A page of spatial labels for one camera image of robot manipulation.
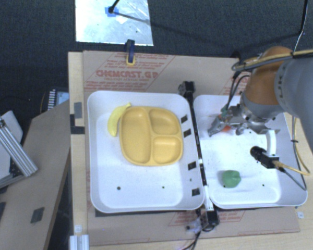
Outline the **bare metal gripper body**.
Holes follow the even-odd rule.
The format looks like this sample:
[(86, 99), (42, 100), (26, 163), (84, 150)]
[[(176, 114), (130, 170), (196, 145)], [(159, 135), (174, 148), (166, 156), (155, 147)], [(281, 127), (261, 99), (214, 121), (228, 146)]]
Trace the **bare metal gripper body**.
[(244, 105), (231, 106), (227, 111), (219, 115), (225, 122), (225, 127), (236, 130), (236, 127), (245, 124), (247, 129), (257, 134), (264, 134), (267, 131), (267, 120), (256, 116)]

